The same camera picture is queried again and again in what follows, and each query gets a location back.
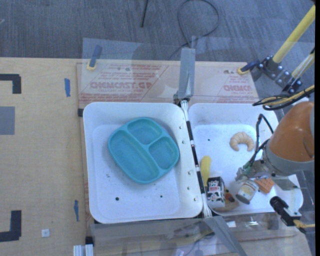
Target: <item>yellow pole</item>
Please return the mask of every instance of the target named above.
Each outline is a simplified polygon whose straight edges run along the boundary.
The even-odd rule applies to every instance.
[[[295,45],[295,43],[300,39],[308,27],[314,22],[316,18],[316,5],[314,4],[311,9],[307,12],[304,18],[300,21],[298,26],[294,29],[291,35],[287,38],[281,48],[272,57],[272,60],[279,64],[283,58],[287,55],[290,49]]]
[[[292,71],[291,75],[294,79],[300,78],[308,68],[315,62],[315,51],[310,53],[308,57],[306,57],[303,62],[300,63],[299,66],[296,67],[294,71]]]

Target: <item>white small square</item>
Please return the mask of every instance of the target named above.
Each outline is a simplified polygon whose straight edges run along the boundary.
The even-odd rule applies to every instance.
[[[229,221],[226,224],[228,225],[229,228],[236,228],[237,227],[236,222],[234,220]]]
[[[50,229],[42,229],[41,234],[43,238],[48,238],[50,237]]]

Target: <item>metal bracket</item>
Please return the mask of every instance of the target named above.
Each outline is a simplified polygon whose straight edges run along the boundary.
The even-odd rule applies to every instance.
[[[207,217],[204,221],[230,252],[236,252],[240,256],[247,256],[222,216]]]
[[[257,68],[273,80],[275,80],[284,69],[280,64],[273,61],[272,56],[265,57]]]
[[[194,95],[196,50],[182,48],[180,59],[179,88],[173,96],[177,100],[189,100]]]
[[[292,76],[290,76],[290,79],[286,83],[286,85],[283,87],[283,92],[288,92],[289,94],[295,93],[298,88],[302,85],[302,82],[300,79],[294,79]]]

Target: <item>black cable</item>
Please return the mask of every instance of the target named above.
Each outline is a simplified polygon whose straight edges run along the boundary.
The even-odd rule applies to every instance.
[[[269,121],[267,120],[267,118],[266,118],[263,114],[259,114],[258,120],[256,121],[256,124],[255,124],[255,132],[256,132],[255,151],[254,151],[252,157],[251,157],[250,160],[249,160],[250,166],[253,165],[253,163],[254,163],[254,161],[255,161],[255,159],[256,159],[256,156],[257,156],[258,152],[265,147],[265,145],[267,144],[267,142],[268,142],[268,140],[269,140],[269,139],[267,139],[267,140],[266,140],[265,142],[263,142],[260,146],[258,146],[258,145],[259,145],[259,136],[260,136],[260,134],[259,134],[259,133],[260,133],[260,131],[259,131],[259,125],[260,125],[262,119],[265,121],[265,123],[266,123],[267,126],[269,127],[271,133],[272,133],[272,134],[274,133],[274,130],[272,129],[272,127],[271,127]]]
[[[196,37],[196,38],[194,39],[194,41],[199,40],[200,38],[203,38],[203,37],[208,36],[208,35],[211,34],[213,31],[215,31],[215,30],[217,29],[217,27],[219,26],[219,23],[220,23],[220,15],[219,15],[219,12],[218,12],[218,8],[217,8],[213,3],[211,3],[211,2],[209,2],[209,1],[207,1],[207,0],[186,0],[186,1],[184,1],[182,4],[180,4],[180,6],[179,6],[179,8],[178,8],[177,20],[178,20],[178,24],[179,24],[180,31],[181,31],[184,39],[186,40],[186,43],[184,43],[183,45],[179,46],[179,48],[176,49],[176,50],[171,54],[171,56],[169,57],[169,60],[173,57],[173,55],[174,55],[178,50],[180,50],[180,48],[185,47],[185,46],[187,46],[187,45],[189,46],[189,48],[192,48],[191,42],[192,42],[193,40],[188,40],[188,37],[187,37],[187,35],[186,35],[186,33],[185,33],[184,29],[183,29],[183,26],[182,26],[182,23],[181,23],[181,18],[180,18],[180,12],[181,12],[181,10],[182,10],[182,7],[183,7],[186,3],[191,2],[191,1],[202,1],[202,2],[207,3],[209,6],[211,6],[211,7],[213,8],[213,10],[215,11],[215,13],[216,13],[216,15],[217,15],[217,22],[216,22],[215,26],[213,27],[213,29],[210,30],[208,33],[205,33],[205,34],[203,34],[203,35],[201,35],[201,36],[199,36],[199,37]]]
[[[266,100],[265,98],[255,102],[252,104],[252,106],[258,106],[258,105],[263,105],[263,104],[268,104],[268,103],[273,103],[275,101],[278,101],[278,100],[282,100],[284,98],[288,98],[289,96],[287,94],[278,94],[278,95],[274,95],[272,97],[268,97],[268,98],[273,98],[273,99],[269,99],[269,100]]]
[[[148,2],[149,2],[149,0],[146,0],[144,3],[143,13],[142,13],[142,18],[141,18],[141,23],[140,23],[141,28],[144,26],[144,23],[145,23]]]
[[[262,107],[263,107],[264,110],[267,110],[267,111],[279,110],[279,109],[282,109],[282,108],[285,108],[285,107],[287,107],[287,106],[292,105],[293,103],[295,103],[295,102],[303,99],[303,98],[306,97],[306,96],[309,96],[309,95],[312,94],[314,91],[315,91],[315,89],[312,89],[312,90],[310,90],[310,91],[308,91],[308,92],[305,92],[304,94],[302,94],[302,95],[299,96],[298,98],[295,98],[295,99],[293,99],[293,100],[291,100],[291,101],[289,101],[289,102],[287,102],[287,103],[285,103],[285,104],[280,104],[280,105],[278,105],[278,106],[267,106],[267,105],[263,105]]]

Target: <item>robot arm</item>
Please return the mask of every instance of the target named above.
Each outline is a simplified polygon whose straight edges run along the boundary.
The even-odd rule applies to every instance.
[[[243,178],[272,177],[282,189],[289,190],[292,185],[283,177],[300,171],[314,171],[314,102],[306,101],[293,106],[262,150],[262,159],[249,161],[238,169],[236,181]]]

